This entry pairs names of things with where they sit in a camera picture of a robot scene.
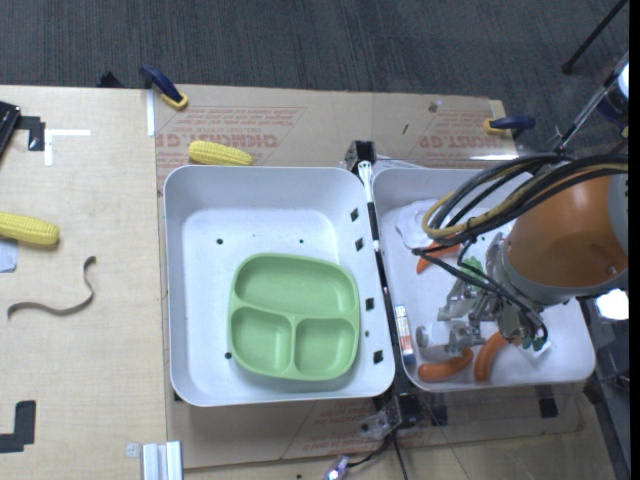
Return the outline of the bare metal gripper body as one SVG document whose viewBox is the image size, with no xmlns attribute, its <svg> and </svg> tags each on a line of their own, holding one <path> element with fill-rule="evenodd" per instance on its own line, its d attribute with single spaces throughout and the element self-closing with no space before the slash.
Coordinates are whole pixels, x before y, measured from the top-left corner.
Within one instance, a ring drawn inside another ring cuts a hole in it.
<svg viewBox="0 0 640 480">
<path fill-rule="evenodd" d="M 546 325 L 540 316 L 541 306 L 527 298 L 507 275 L 503 258 L 506 237 L 498 232 L 485 253 L 485 279 L 488 288 L 481 289 L 475 306 L 481 321 L 494 321 L 500 335 L 519 344 L 545 344 Z"/>
</svg>

